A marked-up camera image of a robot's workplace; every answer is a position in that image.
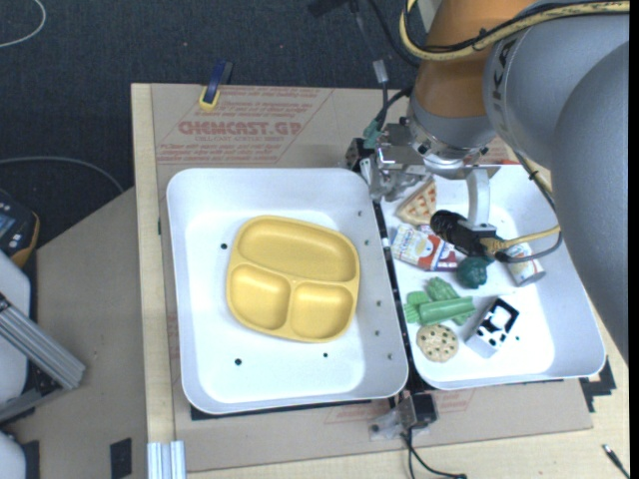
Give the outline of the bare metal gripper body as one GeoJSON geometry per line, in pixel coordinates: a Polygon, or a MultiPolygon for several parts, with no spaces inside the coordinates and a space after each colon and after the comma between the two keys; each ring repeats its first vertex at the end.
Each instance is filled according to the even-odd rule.
{"type": "Polygon", "coordinates": [[[372,163],[386,175],[463,177],[462,171],[488,151],[486,144],[450,144],[410,121],[386,126],[377,140],[372,163]]]}

